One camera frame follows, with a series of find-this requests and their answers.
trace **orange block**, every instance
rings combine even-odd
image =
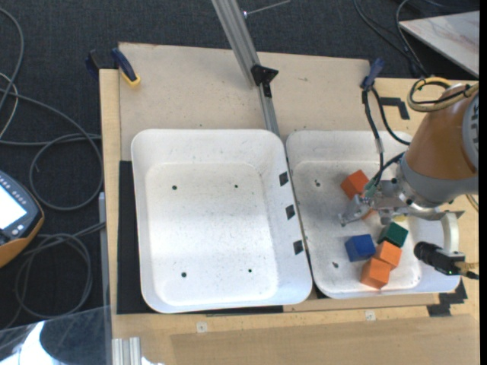
[[[342,181],[340,186],[345,194],[352,199],[357,193],[360,194],[364,191],[365,184],[368,183],[368,178],[361,170],[357,170],[352,173],[346,179]]]
[[[393,270],[397,268],[403,251],[400,247],[393,245],[391,242],[384,240],[376,249],[374,257],[381,261],[387,262]]]
[[[390,268],[391,265],[387,262],[372,257],[364,263],[360,282],[369,287],[381,289],[389,282]]]

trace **toy block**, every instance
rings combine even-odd
[[[344,179],[340,186],[349,199],[352,199],[356,194],[361,194],[364,191],[364,187],[367,183],[368,178],[365,173],[361,170],[357,170],[355,173],[352,173]]]
[[[401,248],[384,240],[377,248],[374,257],[390,265],[390,270],[397,268],[403,251]]]
[[[345,242],[350,262],[364,261],[375,254],[374,241],[370,234],[354,235]]]
[[[390,264],[372,257],[362,267],[360,282],[381,289],[389,282]]]
[[[404,227],[401,227],[397,223],[391,222],[382,229],[377,243],[382,243],[384,240],[388,240],[397,247],[403,247],[408,232],[409,231]]]

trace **black floor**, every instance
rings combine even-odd
[[[285,0],[238,0],[242,9],[256,10]],[[454,10],[417,2],[419,14],[407,8],[401,20],[479,9],[479,0],[434,0],[453,5]],[[396,38],[392,0],[358,0],[367,15],[390,42]],[[73,118],[87,132],[100,133],[97,82],[88,74],[84,59],[96,49],[103,63],[111,64],[109,52],[119,41],[181,46],[228,48],[210,0],[0,0],[0,8],[13,15],[25,39],[24,59],[15,79],[21,94],[47,103]],[[410,78],[414,69],[403,54],[381,39],[360,19],[353,0],[291,0],[278,8],[252,14],[247,19],[258,51],[332,56],[374,61],[385,60],[383,77]],[[465,71],[411,40],[429,74],[471,79]],[[0,72],[12,75],[18,61],[20,40],[14,24],[0,13]],[[0,78],[0,87],[7,82]],[[0,109],[0,131],[13,102]],[[4,141],[51,141],[77,132],[59,116],[21,101]],[[0,169],[25,185],[29,184],[31,162],[39,147],[0,144]],[[50,204],[73,206],[97,192],[100,166],[89,144],[77,142],[49,148],[33,167],[37,191]],[[42,233],[75,233],[98,222],[96,199],[76,211],[44,206],[46,223]],[[93,287],[80,309],[102,304],[100,242],[97,234],[82,238],[91,257]],[[0,268],[0,328],[18,309],[16,276],[26,261],[20,256]],[[42,314],[69,311],[81,298],[86,265],[69,244],[50,248],[32,264],[28,281],[21,278],[18,291],[26,284],[25,304]],[[12,325],[38,320],[21,310]]]

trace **electronic device with screen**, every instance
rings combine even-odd
[[[0,170],[0,268],[30,243],[43,222],[44,213],[35,198]]]

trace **white tray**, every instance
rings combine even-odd
[[[160,130],[132,142],[142,294],[161,313],[300,303],[312,279],[281,140]]]
[[[407,134],[397,133],[410,140]],[[381,134],[385,161],[403,152],[406,146]],[[378,171],[379,156],[371,132],[298,131],[286,142],[291,178],[310,253],[311,270],[317,287],[334,298],[370,297],[384,294],[448,292],[459,284],[458,276],[446,276],[420,262],[414,245],[424,240],[443,246],[439,221],[410,217],[400,223],[409,230],[399,266],[391,271],[389,283],[376,290],[360,283],[364,262],[350,262],[346,240],[369,233],[374,241],[383,226],[377,213],[342,227],[338,214],[349,201],[340,187],[347,175],[362,169],[369,179]],[[394,166],[384,172],[391,179]]]

